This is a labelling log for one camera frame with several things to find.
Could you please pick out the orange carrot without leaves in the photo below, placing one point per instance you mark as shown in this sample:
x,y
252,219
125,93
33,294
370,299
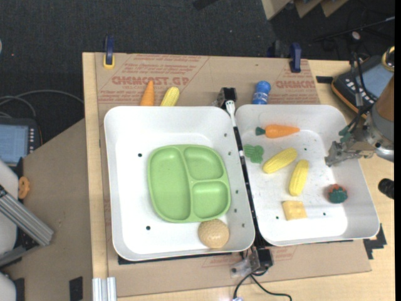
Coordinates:
x,y
148,94

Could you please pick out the white plastic tray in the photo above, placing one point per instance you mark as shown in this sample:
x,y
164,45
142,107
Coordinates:
x,y
313,224
131,180

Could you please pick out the orange carrot with green leaves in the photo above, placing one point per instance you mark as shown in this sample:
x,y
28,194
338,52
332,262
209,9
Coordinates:
x,y
280,131

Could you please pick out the blue bottle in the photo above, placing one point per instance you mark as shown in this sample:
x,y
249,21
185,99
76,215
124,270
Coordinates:
x,y
261,92

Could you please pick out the green divided plate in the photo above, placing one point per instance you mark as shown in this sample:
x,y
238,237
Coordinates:
x,y
170,183

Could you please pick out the orange and green toy fruit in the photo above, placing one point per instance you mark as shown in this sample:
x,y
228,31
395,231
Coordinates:
x,y
337,193

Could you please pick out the thin black and white rod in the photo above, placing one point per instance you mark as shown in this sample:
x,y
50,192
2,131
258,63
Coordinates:
x,y
241,155

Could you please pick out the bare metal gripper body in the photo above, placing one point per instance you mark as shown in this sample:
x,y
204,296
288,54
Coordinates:
x,y
357,147

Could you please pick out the yellow cheese block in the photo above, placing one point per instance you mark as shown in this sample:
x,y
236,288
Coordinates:
x,y
294,210

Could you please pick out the green broccoli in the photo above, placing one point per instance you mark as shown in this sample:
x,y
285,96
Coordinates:
x,y
253,153

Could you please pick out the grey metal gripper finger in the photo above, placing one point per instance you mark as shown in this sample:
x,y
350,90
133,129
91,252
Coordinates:
x,y
335,147
332,160

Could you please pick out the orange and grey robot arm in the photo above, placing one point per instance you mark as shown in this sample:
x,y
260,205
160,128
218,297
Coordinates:
x,y
384,105

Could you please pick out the beige round bread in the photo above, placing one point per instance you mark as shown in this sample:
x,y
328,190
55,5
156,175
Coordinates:
x,y
213,233

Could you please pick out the yellow corn cob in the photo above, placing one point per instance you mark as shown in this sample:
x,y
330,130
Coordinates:
x,y
170,96
298,177
279,160

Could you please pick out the brown cardboard board red print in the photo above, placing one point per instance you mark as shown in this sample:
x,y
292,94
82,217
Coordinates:
x,y
194,71

